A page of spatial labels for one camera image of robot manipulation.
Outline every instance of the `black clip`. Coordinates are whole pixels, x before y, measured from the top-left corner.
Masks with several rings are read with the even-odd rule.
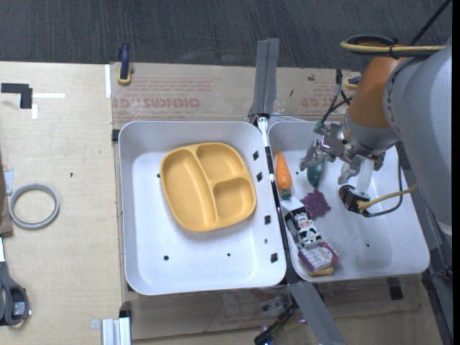
[[[129,45],[124,43],[118,53],[118,59],[121,61],[121,67],[118,72],[118,83],[126,85],[131,81],[131,73],[129,72]]]
[[[394,48],[394,47],[395,47],[395,45],[391,45],[391,46],[390,46],[390,56],[391,56],[393,59],[398,60],[399,57],[396,57],[396,56],[395,56],[395,53],[393,52],[393,48]]]
[[[18,83],[2,83],[2,93],[20,93],[21,94],[21,109],[32,108],[32,88],[28,84]]]

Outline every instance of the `scissors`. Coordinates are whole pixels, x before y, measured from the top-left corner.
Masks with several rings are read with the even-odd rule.
[[[9,276],[0,236],[0,323],[17,325],[26,319],[28,313],[29,298],[26,290]]]

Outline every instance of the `metal bracket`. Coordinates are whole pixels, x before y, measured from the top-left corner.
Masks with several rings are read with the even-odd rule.
[[[2,83],[2,93],[20,93],[21,94],[21,109],[32,108],[32,88],[28,84],[18,83]]]
[[[277,98],[276,67],[279,54],[278,38],[269,38],[257,43],[256,83],[250,116],[273,112],[273,103]]]
[[[346,344],[318,291],[311,282],[299,281],[288,285],[300,311],[321,345]]]
[[[131,345],[131,318],[107,318],[101,324],[102,345]]]

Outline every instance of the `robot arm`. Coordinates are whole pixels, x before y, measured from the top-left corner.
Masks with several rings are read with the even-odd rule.
[[[451,235],[451,85],[452,46],[432,55],[375,57],[362,74],[340,124],[322,124],[322,142],[308,150],[300,167],[325,155],[344,162],[339,184],[358,176],[356,187],[341,188],[348,209],[361,213],[373,171],[385,151],[401,141],[425,198],[441,229]]]

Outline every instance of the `yellow cable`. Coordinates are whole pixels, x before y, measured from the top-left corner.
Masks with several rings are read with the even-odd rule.
[[[403,194],[407,194],[407,193],[411,193],[413,192],[416,188],[418,187],[418,182],[416,181],[414,183],[414,185],[412,187],[410,187],[409,189],[406,189],[406,190],[402,190],[400,192],[394,192],[394,193],[391,193],[391,194],[387,194],[387,195],[382,195],[382,197],[379,197],[379,198],[375,198],[373,199],[372,201],[368,201],[368,202],[364,202],[364,201],[358,201],[356,202],[356,204],[358,205],[358,208],[361,210],[361,211],[364,211],[365,209],[369,208],[370,206],[376,204],[376,203],[379,203],[381,201],[384,201],[385,199],[389,199],[389,198],[393,198],[393,197],[398,197],[398,196],[402,196]]]
[[[439,51],[446,46],[364,46],[364,45],[353,45],[346,41],[340,42],[340,46],[347,50],[360,51],[360,52],[418,52],[418,51]]]

